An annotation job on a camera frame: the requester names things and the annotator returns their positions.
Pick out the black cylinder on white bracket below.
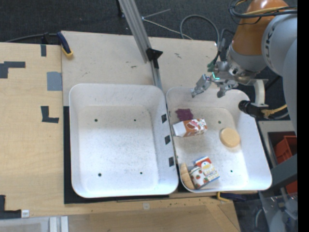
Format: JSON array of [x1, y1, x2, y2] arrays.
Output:
[[238, 79, 270, 119]]

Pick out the round beige biscuit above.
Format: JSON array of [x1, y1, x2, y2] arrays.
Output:
[[219, 127, 241, 148]]

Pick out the white can with strawberries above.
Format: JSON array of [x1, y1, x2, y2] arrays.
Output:
[[189, 166, 210, 190]]

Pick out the tan bread loaf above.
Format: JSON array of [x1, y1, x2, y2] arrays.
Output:
[[180, 162, 196, 190]]

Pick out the purple grapes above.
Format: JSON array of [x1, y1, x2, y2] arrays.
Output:
[[175, 108, 195, 122]]

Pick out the red white and blue carton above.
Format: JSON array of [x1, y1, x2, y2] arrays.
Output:
[[194, 156, 221, 182]]

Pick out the orange and white carton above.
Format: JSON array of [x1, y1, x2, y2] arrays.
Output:
[[172, 118, 209, 138]]

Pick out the white plastic tray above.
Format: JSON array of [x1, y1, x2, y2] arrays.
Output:
[[165, 86, 273, 193], [69, 83, 180, 199]]

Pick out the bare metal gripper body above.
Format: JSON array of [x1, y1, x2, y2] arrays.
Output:
[[211, 61, 257, 88]]

